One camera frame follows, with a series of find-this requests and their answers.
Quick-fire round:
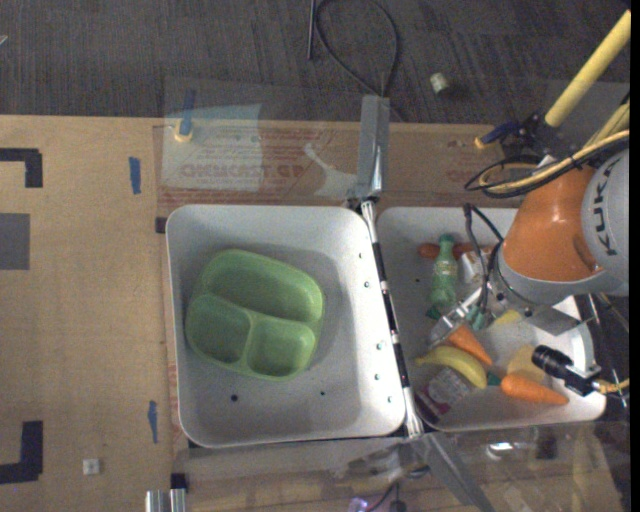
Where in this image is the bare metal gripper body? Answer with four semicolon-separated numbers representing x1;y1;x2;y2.
446;277;512;327

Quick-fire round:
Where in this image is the small orange carrot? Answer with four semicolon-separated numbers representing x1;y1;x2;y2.
446;323;494;367

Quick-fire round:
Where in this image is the small white carton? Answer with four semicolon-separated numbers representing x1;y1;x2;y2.
459;249;487;285

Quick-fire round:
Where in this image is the yellow banana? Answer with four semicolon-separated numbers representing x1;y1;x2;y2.
413;344;489;391

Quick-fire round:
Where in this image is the green plastic bottle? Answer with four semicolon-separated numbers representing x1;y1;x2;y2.
425;233;460;321

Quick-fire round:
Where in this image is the clear bottle with red label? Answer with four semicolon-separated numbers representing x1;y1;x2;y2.
414;367;477;426

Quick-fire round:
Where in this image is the orange sausage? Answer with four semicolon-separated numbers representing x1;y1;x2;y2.
418;242;475;262

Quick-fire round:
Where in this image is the pale yellow block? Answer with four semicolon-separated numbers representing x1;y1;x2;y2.
506;344;547;385

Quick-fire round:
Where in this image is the white plastic tray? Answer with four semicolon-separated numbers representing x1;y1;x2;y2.
375;206;609;434
164;203;407;449

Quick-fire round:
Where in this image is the long orange carrot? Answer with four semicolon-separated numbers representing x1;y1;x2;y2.
487;372;571;407

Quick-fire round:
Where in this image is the green divided plate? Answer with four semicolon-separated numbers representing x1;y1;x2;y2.
183;248;326;383

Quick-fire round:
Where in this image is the brown cardboard board red print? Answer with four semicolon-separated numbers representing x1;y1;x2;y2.
152;119;630;481

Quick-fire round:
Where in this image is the black cylinder on white bracket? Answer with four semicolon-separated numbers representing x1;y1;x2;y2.
530;319;603;398

